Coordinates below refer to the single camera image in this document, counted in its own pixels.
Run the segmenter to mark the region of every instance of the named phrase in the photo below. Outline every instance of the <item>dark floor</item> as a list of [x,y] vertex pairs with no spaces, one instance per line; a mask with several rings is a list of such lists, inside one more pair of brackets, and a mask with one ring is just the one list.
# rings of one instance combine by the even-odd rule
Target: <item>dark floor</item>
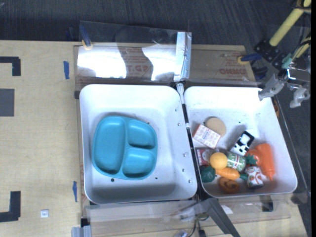
[[[195,44],[241,44],[248,53],[263,38],[270,38],[291,12],[296,0],[0,0],[0,40],[67,41],[69,27],[80,20],[145,25],[186,30]],[[279,48],[292,52],[301,27],[311,25],[302,17]],[[293,92],[278,95],[291,139],[286,138],[297,171],[299,203],[311,236],[311,125],[310,99],[291,109]]]

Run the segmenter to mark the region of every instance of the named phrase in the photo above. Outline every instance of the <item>blue tape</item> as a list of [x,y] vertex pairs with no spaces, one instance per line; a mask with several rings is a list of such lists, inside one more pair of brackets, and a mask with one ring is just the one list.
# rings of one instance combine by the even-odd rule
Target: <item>blue tape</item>
[[78,202],[77,201],[77,182],[76,181],[74,181],[74,184],[73,184],[73,192],[75,195],[75,202]]
[[65,73],[65,78],[69,79],[69,62],[64,61],[64,73]]

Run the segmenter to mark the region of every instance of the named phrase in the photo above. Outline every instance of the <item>green can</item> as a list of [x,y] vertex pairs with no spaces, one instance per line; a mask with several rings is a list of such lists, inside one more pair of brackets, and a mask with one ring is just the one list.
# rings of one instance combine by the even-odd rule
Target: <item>green can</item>
[[226,153],[227,156],[227,167],[234,168],[238,172],[242,172],[246,167],[246,158],[231,152]]

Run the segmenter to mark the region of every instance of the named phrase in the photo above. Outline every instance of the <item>brown donut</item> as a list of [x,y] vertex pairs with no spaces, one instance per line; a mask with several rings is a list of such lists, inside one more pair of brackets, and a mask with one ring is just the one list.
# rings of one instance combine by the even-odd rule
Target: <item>brown donut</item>
[[218,184],[224,192],[229,194],[236,193],[239,190],[239,183],[235,180],[230,180],[226,177],[221,177],[218,180]]

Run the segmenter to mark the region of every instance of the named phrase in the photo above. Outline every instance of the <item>orange plastic bottle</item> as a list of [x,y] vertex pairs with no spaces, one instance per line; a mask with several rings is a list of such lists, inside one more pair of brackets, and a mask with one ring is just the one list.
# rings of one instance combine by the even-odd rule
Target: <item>orange plastic bottle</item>
[[270,181],[272,181],[273,175],[276,173],[275,170],[275,164],[273,161],[273,155],[272,155],[272,149],[271,146],[268,143],[263,143],[260,145],[257,145],[255,147],[257,151],[260,152],[260,155],[262,156],[262,162],[260,164],[262,173],[267,176]]

